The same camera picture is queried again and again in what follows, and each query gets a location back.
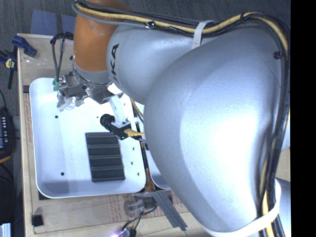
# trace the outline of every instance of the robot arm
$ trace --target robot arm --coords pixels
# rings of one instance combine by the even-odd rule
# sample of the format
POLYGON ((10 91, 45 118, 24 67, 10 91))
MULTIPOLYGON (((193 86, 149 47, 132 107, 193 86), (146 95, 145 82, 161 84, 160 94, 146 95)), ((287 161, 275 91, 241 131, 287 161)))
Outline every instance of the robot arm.
MULTIPOLYGON (((192 50, 195 21, 95 1, 73 5, 74 71, 87 95, 107 102, 113 82, 145 106, 155 163, 209 233, 233 232, 271 210, 289 113, 287 27, 245 13, 208 24, 192 50), (108 25, 113 18, 119 26, 108 25)), ((265 231, 281 229, 277 217, 265 231)))

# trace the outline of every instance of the tape strip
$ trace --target tape strip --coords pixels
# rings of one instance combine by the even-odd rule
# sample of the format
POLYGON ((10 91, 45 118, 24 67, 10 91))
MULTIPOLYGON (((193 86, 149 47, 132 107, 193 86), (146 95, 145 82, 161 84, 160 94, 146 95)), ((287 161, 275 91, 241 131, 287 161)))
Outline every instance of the tape strip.
POLYGON ((199 22, 199 24, 197 25, 196 30, 194 32, 192 49, 201 45, 202 31, 207 23, 210 23, 213 21, 214 20, 206 20, 206 21, 199 22))
POLYGON ((255 219, 250 222, 248 225, 244 226, 233 232, 216 232, 209 229, 204 228, 209 234, 213 237, 247 237, 254 233, 259 232, 266 228, 271 222, 275 220, 279 211, 280 211, 280 199, 281 199, 281 185, 276 180, 276 203, 266 215, 255 219))

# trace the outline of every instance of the white tray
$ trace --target white tray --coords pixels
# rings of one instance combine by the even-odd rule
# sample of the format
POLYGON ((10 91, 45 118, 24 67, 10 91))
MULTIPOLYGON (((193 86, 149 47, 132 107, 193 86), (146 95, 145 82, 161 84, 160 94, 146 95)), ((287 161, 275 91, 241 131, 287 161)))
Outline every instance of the white tray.
MULTIPOLYGON (((135 193, 146 182, 139 142, 119 141, 125 180, 92 182, 85 140, 87 132, 107 132, 100 117, 113 114, 109 103, 92 99, 73 110, 58 111, 52 78, 40 78, 30 85, 36 183, 48 198, 135 193)), ((126 116, 136 129, 129 98, 121 98, 126 116)))

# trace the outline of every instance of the gray carpet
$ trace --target gray carpet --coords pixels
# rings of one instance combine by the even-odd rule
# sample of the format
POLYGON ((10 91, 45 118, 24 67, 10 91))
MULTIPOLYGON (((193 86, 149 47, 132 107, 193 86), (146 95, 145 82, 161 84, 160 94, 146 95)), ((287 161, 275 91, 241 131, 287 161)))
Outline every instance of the gray carpet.
MULTIPOLYGON (((1 0, 0 1, 0 50, 12 50, 11 40, 17 33, 30 33, 34 29, 51 35, 65 28, 67 16, 75 16, 71 9, 74 0, 1 0), (54 24, 48 23, 40 12, 54 15, 54 24)), ((242 12, 257 11, 278 17, 290 25, 291 0, 120 0, 135 11, 155 12, 199 20, 225 20, 242 12)), ((12 89, 7 89, 9 71, 0 64, 0 89, 6 98, 11 116, 19 115, 17 75, 12 89)), ((13 160, 5 163, 13 169, 13 160)))

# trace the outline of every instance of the white zip tie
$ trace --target white zip tie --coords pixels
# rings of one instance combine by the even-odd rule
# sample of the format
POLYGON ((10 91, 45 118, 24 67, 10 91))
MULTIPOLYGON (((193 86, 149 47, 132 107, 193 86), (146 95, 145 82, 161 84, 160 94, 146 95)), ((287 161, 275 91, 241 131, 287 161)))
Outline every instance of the white zip tie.
POLYGON ((276 179, 276 203, 274 207, 262 217, 255 219, 248 225, 233 232, 216 232, 203 227, 213 237, 247 237, 268 227, 280 211, 281 185, 276 179))
POLYGON ((210 22, 214 22, 214 20, 205 20, 205 21, 199 22, 194 32, 192 49, 199 47, 201 45, 202 31, 204 27, 206 26, 206 24, 210 22))

